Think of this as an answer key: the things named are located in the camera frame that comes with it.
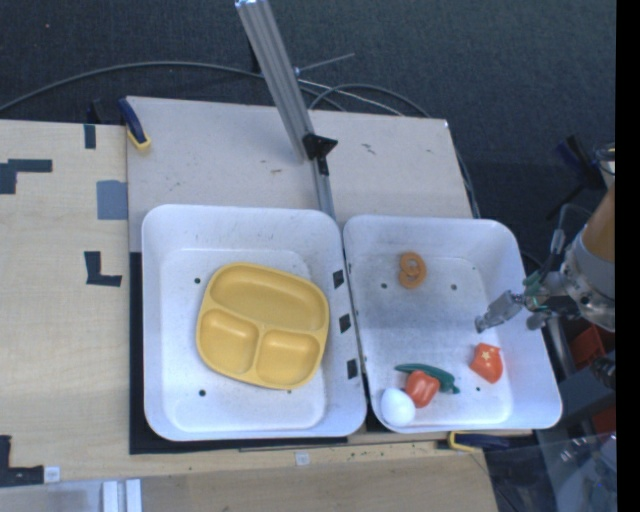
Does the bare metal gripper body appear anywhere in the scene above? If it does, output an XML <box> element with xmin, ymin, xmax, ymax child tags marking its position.
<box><xmin>541</xmin><ymin>269</ymin><xmax>617</xmax><ymax>333</ymax></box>

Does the orange piece with yellow star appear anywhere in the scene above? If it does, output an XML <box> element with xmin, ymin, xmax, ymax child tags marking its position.
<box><xmin>468</xmin><ymin>341</ymin><xmax>505</xmax><ymax>385</ymax></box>

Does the white plastic tray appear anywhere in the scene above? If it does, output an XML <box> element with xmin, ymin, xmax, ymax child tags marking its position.
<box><xmin>342</xmin><ymin>214</ymin><xmax>564</xmax><ymax>435</ymax></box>
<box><xmin>140</xmin><ymin>202</ymin><xmax>368</xmax><ymax>443</ymax></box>

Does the brown pretzel biscuit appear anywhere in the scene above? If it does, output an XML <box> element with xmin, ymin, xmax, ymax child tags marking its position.
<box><xmin>397</xmin><ymin>250</ymin><xmax>429</xmax><ymax>290</ymax></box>

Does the orange bell pepper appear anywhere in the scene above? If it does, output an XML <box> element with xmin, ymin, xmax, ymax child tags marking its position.
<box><xmin>404</xmin><ymin>369</ymin><xmax>442</xmax><ymax>409</ymax></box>

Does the white egg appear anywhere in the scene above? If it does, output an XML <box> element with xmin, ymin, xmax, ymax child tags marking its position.
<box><xmin>379</xmin><ymin>387</ymin><xmax>417</xmax><ymax>428</ymax></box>

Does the yellow divided plate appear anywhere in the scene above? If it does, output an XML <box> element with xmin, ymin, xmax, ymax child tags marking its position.
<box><xmin>194</xmin><ymin>261</ymin><xmax>332</xmax><ymax>392</ymax></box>

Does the pale wood board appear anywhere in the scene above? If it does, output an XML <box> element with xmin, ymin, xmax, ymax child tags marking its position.
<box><xmin>125</xmin><ymin>95</ymin><xmax>533</xmax><ymax>451</ymax></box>

